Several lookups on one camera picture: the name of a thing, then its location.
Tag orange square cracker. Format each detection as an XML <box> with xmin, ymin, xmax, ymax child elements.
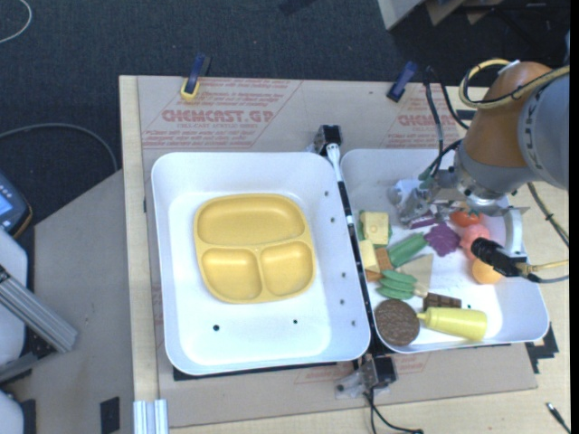
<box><xmin>365</xmin><ymin>247</ymin><xmax>395</xmax><ymax>282</ymax></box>

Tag thin black and white rod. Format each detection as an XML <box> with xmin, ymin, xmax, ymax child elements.
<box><xmin>326</xmin><ymin>142</ymin><xmax>377</xmax><ymax>362</ymax></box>

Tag yellow cheese wedge with holes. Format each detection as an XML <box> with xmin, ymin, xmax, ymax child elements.
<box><xmin>359</xmin><ymin>211</ymin><xmax>391</xmax><ymax>246</ymax></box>

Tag beige triangular slice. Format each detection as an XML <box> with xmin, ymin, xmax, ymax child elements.
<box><xmin>397</xmin><ymin>252</ymin><xmax>435</xmax><ymax>298</ymax></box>

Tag yellow mustard bottle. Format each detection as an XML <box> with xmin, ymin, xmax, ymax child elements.
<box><xmin>415</xmin><ymin>306</ymin><xmax>489</xmax><ymax>344</ymax></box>

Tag orange fruit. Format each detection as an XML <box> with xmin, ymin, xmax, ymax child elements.
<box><xmin>471</xmin><ymin>257</ymin><xmax>504</xmax><ymax>286</ymax></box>

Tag pink peach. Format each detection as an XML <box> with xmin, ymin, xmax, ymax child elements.
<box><xmin>460</xmin><ymin>223</ymin><xmax>491</xmax><ymax>262</ymax></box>

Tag yellow divided plate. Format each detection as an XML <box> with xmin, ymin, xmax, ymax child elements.
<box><xmin>193</xmin><ymin>193</ymin><xmax>318</xmax><ymax>306</ymax></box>

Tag purple packet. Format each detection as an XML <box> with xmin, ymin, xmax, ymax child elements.
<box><xmin>408</xmin><ymin>213</ymin><xmax>439</xmax><ymax>231</ymax></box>

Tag purple grapes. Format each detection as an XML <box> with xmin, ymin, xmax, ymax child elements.
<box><xmin>423</xmin><ymin>222</ymin><xmax>462</xmax><ymax>258</ymax></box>

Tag green ribbed pepper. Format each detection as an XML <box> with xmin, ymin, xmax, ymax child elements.
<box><xmin>387</xmin><ymin>232</ymin><xmax>429</xmax><ymax>269</ymax></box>

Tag pale yellow cheese block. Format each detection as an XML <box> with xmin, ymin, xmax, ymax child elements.
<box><xmin>357</xmin><ymin>239</ymin><xmax>382</xmax><ymax>274</ymax></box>

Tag black cylinder on white bracket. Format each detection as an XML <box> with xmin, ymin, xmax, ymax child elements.
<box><xmin>470</xmin><ymin>205</ymin><xmax>529</xmax><ymax>278</ymax></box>

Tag red tomato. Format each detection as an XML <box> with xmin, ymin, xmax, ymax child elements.
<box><xmin>449</xmin><ymin>208</ymin><xmax>482</xmax><ymax>228</ymax></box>

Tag brown round burger patty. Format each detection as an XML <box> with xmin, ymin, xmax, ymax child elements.
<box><xmin>374</xmin><ymin>298</ymin><xmax>422</xmax><ymax>347</ymax></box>

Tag brown cardboard board, red print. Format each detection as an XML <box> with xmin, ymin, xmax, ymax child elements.
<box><xmin>135</xmin><ymin>75</ymin><xmax>540</xmax><ymax>429</ymax></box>

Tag black block with thin wires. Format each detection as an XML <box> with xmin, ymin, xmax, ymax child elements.
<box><xmin>311</xmin><ymin>124</ymin><xmax>343</xmax><ymax>156</ymax></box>
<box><xmin>334</xmin><ymin>354</ymin><xmax>399</xmax><ymax>400</ymax></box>

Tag brown chocolate bar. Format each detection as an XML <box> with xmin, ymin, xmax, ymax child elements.
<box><xmin>422</xmin><ymin>292</ymin><xmax>463</xmax><ymax>312</ymax></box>

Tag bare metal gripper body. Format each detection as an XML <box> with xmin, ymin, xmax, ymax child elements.
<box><xmin>423</xmin><ymin>173</ymin><xmax>504</xmax><ymax>214</ymax></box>

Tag green pea pods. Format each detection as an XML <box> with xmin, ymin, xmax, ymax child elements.
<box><xmin>375</xmin><ymin>269</ymin><xmax>419</xmax><ymax>301</ymax></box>

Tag white plastic tray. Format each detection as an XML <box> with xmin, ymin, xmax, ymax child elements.
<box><xmin>150</xmin><ymin>151</ymin><xmax>373</xmax><ymax>376</ymax></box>
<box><xmin>338</xmin><ymin>147</ymin><xmax>551</xmax><ymax>354</ymax></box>

